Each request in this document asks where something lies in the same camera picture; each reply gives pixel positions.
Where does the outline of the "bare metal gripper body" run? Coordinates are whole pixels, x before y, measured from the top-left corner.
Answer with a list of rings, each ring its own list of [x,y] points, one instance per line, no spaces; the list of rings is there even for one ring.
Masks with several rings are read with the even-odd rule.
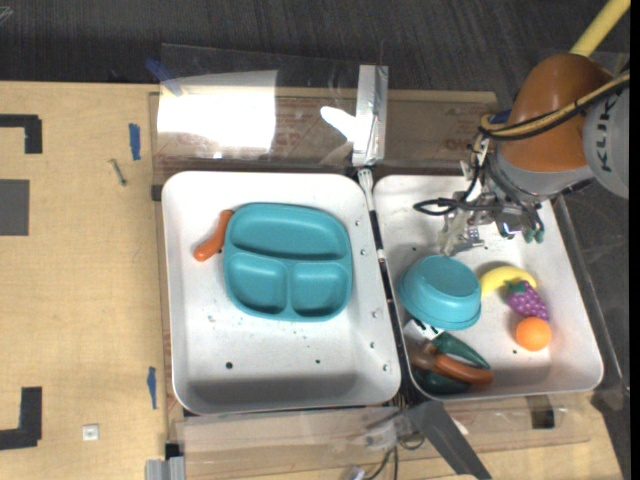
[[[521,235],[524,240],[543,240],[544,223],[539,211],[541,204],[517,200],[508,194],[481,192],[472,200],[454,200],[448,211],[448,229],[470,238],[479,227],[495,225],[499,235],[512,239]]]

